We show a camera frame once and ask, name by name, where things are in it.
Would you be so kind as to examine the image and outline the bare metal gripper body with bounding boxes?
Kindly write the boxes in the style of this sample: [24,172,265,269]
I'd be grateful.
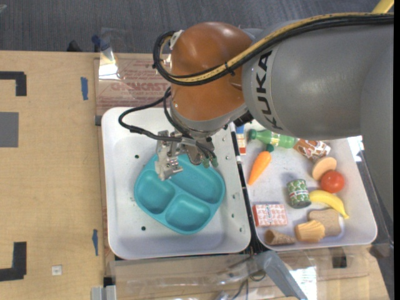
[174,129,217,166]

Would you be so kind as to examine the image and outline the white blue red carton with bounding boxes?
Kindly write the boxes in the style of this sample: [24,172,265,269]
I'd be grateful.
[236,125,248,156]

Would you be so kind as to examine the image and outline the blue divided plate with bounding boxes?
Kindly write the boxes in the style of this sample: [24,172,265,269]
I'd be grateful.
[133,153,226,235]

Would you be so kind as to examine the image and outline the thin black and white rod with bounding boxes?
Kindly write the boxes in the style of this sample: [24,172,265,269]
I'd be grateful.
[230,122,256,253]

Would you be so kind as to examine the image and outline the orange carrot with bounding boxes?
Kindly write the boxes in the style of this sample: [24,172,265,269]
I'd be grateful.
[247,144,275,186]

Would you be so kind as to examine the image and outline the white plastic tray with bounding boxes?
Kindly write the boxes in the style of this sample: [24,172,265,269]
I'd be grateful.
[231,120,378,252]
[101,106,252,261]

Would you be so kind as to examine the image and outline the green plastic bottle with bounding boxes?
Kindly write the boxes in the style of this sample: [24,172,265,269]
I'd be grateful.
[248,129,299,149]

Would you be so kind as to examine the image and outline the pink and white carton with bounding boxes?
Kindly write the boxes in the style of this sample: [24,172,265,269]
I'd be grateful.
[251,203,288,228]

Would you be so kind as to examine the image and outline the green can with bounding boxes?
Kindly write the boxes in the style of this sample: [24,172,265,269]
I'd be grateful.
[286,179,313,209]

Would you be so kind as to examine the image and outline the brown and white packet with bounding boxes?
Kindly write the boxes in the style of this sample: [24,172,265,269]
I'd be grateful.
[293,138,331,162]

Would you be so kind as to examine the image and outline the brown ice cream cone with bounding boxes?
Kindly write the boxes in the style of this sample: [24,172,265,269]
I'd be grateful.
[264,229,297,246]

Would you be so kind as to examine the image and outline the tan round bread slice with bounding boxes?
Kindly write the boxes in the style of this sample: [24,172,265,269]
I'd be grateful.
[311,156,338,181]

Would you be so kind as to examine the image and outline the orange ridged pastry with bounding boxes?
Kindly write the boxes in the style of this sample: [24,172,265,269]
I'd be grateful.
[294,219,326,243]

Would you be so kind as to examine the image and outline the red tomato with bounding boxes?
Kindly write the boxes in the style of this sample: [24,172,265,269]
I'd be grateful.
[320,170,346,194]

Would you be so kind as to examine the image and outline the yellow banana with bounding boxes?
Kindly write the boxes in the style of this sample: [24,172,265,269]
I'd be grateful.
[308,189,350,220]

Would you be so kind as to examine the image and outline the brown bread slice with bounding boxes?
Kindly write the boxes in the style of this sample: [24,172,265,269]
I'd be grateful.
[307,208,343,238]

